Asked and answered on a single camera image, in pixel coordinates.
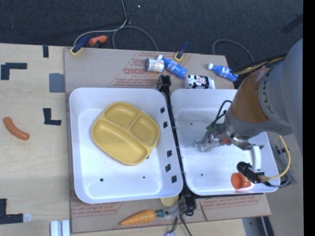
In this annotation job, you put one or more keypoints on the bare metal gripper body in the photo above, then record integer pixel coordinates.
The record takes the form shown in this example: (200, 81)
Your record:
(219, 135)

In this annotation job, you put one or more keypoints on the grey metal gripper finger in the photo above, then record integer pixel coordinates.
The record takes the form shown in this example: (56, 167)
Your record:
(211, 146)
(200, 146)

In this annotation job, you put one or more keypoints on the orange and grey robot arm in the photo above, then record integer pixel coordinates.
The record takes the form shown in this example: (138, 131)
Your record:
(275, 99)

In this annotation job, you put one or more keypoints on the white plastic tray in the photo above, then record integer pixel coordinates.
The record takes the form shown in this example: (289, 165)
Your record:
(123, 181)
(211, 171)

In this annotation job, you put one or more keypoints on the thin black rod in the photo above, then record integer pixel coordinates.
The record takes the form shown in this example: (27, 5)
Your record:
(175, 131)

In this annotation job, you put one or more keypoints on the orange cup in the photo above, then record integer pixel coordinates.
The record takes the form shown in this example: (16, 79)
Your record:
(238, 181)

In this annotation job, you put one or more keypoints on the white cow print carton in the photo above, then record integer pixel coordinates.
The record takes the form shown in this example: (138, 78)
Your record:
(198, 81)

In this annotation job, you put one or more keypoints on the yellow round toy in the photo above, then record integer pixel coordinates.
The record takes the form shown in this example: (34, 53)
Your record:
(169, 200)

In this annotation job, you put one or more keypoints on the blue bottle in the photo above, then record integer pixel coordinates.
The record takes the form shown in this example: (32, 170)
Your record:
(176, 67)
(222, 71)

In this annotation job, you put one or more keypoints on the clear plastic bottle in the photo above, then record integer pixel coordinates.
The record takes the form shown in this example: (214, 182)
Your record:
(173, 211)

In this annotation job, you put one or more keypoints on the yellow divided plate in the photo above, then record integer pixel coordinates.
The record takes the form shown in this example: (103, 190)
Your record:
(123, 136)

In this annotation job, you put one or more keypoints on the white can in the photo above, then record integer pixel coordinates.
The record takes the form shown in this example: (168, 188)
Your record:
(155, 65)

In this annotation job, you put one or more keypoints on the orange carrot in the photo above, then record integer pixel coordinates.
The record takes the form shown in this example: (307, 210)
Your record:
(140, 217)

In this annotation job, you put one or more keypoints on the brown cardboard board red print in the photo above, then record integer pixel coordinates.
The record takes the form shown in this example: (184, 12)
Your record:
(98, 67)

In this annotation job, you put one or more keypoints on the orange sausage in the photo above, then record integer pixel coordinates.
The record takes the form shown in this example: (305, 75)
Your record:
(14, 129)

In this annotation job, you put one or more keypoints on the black cylinder on white bracket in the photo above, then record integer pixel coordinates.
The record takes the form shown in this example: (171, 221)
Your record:
(248, 171)

